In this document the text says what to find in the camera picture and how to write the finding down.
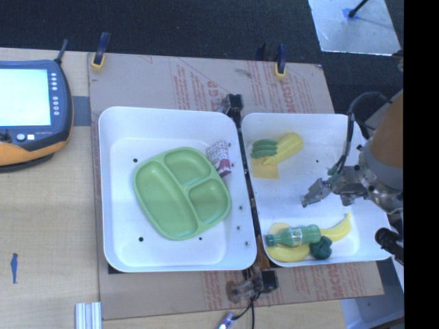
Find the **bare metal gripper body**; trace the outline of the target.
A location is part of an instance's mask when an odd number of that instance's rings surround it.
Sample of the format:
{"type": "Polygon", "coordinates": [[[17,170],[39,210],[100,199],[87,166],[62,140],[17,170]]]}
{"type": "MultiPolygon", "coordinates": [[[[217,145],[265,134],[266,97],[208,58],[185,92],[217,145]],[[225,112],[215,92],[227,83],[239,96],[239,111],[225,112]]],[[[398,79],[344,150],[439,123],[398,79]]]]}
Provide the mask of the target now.
{"type": "Polygon", "coordinates": [[[367,166],[345,166],[331,190],[339,195],[347,192],[364,193],[362,199],[376,204],[387,214],[403,212],[403,170],[384,166],[371,169],[367,166]]]}

